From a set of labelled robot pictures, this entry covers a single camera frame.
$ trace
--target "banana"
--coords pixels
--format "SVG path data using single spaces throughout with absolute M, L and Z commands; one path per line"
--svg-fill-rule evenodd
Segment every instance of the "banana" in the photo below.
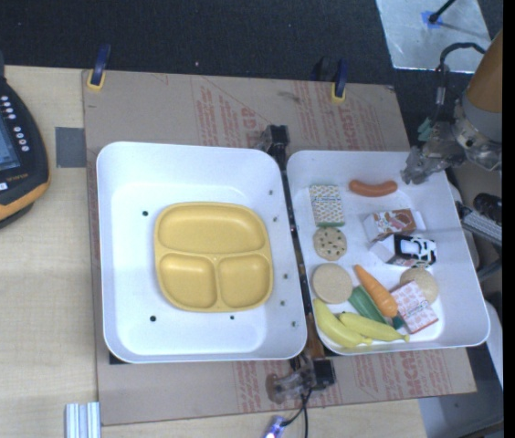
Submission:
M 343 347 L 351 348 L 359 344 L 371 344 L 373 340 L 362 336 L 357 331 L 347 328 L 335 317 L 329 307 L 320 300 L 315 298 L 312 300 L 314 308 L 314 317 L 319 329 L 330 339 Z
M 374 319 L 362 317 L 356 313 L 348 311 L 341 313 L 339 315 L 339 321 L 349 329 L 352 329 L 362 336 L 367 336 L 371 339 L 385 341 L 403 339 L 405 342 L 410 340 L 409 334 L 399 333 L 389 325 L 379 323 Z

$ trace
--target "wooden table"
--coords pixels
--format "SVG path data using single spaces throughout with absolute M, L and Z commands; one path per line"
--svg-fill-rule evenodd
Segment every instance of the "wooden table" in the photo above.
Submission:
M 55 157 L 56 127 L 83 128 L 81 70 L 6 67 L 5 75 L 43 132 L 52 183 L 0 230 L 0 436 L 59 438 L 66 404 L 98 400 L 86 171 L 57 168 Z M 102 427 L 101 436 L 260 436 L 271 416 Z M 426 436 L 417 400 L 314 408 L 308 417 L 313 437 Z M 284 437 L 303 434 L 300 416 Z

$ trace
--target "small food box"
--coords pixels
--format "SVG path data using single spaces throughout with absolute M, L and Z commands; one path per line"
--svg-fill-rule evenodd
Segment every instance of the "small food box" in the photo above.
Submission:
M 439 289 L 431 305 L 436 322 L 409 342 L 350 349 L 319 331 L 327 348 L 360 355 L 482 343 L 489 316 L 446 176 L 406 185 L 399 179 L 406 157 L 296 152 L 288 160 L 287 203 L 279 166 L 263 151 L 125 141 L 105 146 L 97 159 L 97 192 L 103 334 L 110 352 L 133 363 L 281 360 L 302 352 L 307 321 L 288 205 L 311 299 L 311 276 L 329 262 L 313 244 L 323 223 L 340 224 L 346 235 L 346 253 L 334 263 L 350 275 L 353 288 L 355 264 L 389 290 L 397 289 L 405 270 L 371 251 L 364 229 L 370 214 L 415 210 L 425 228 L 419 236 L 438 248 L 429 267 Z M 399 186 L 383 197 L 364 197 L 349 190 L 351 179 L 396 180 Z M 311 186 L 320 184 L 340 197 L 341 211 L 330 221 L 314 212 Z M 329 307 L 335 314 L 355 311 L 348 301 Z

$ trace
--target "hot dog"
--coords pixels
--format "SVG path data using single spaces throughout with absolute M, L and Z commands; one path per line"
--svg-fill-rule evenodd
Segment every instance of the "hot dog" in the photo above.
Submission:
M 349 190 L 361 196 L 386 196 L 397 190 L 397 183 L 393 180 L 388 180 L 383 183 L 371 184 L 361 182 L 360 180 L 351 180 L 349 182 Z

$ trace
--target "cardboard sheet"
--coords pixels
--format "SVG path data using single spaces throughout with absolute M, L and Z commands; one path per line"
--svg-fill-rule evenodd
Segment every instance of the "cardboard sheet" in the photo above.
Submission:
M 102 333 L 95 161 L 114 141 L 254 147 L 269 124 L 289 128 L 301 150 L 408 151 L 394 92 L 348 84 L 108 71 L 101 91 L 86 87 L 89 226 L 100 417 L 103 425 L 296 409 L 268 398 L 266 377 L 291 372 L 285 360 L 132 365 L 113 359 Z M 337 382 L 310 407 L 393 401 L 476 390 L 465 349 L 333 357 Z

